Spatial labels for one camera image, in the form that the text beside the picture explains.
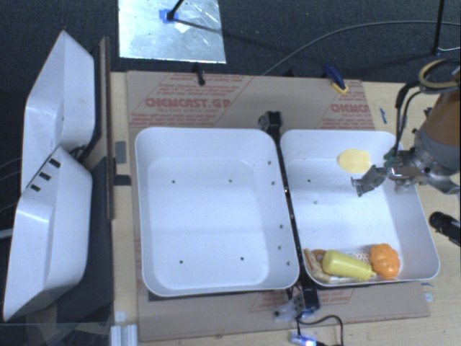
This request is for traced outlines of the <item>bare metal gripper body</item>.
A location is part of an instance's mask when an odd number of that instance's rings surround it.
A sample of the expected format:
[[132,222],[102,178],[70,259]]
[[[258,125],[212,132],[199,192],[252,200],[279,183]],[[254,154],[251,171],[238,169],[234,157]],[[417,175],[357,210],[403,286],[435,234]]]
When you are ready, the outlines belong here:
[[419,149],[387,152],[387,177],[401,187],[430,185],[442,194],[457,194],[460,186],[451,180],[455,173]]

